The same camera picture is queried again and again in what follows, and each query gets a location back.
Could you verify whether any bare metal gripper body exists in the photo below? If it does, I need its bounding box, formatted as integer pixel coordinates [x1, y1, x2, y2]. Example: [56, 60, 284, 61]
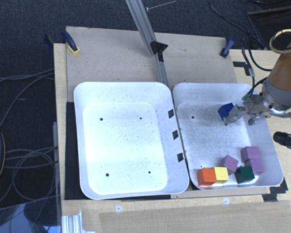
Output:
[243, 94, 291, 118]

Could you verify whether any blue cube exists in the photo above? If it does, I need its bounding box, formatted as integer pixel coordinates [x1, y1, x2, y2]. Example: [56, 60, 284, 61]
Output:
[217, 102, 235, 121]

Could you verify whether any purple cube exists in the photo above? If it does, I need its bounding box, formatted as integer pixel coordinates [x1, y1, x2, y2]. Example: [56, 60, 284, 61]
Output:
[220, 154, 240, 176]
[244, 158, 265, 175]
[240, 146, 261, 163]

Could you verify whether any white plastic tray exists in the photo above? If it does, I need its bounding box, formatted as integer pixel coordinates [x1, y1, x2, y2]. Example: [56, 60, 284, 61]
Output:
[172, 82, 285, 191]
[73, 81, 191, 200]

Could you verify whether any green cube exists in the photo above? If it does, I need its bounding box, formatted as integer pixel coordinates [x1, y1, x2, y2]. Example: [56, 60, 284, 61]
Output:
[233, 166, 256, 185]

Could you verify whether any yellow cube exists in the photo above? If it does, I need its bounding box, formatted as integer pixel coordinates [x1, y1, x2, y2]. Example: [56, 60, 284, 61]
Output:
[213, 166, 230, 184]

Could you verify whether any orange cube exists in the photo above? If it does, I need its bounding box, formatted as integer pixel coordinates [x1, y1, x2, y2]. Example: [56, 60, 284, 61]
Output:
[196, 167, 217, 187]

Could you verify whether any brown cardboard board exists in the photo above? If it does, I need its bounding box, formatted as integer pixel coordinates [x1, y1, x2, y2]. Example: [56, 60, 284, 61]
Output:
[65, 26, 270, 200]

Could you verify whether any black cylinder on white bracket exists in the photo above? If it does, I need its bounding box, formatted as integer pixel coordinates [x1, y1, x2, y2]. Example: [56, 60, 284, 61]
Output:
[273, 110, 291, 151]

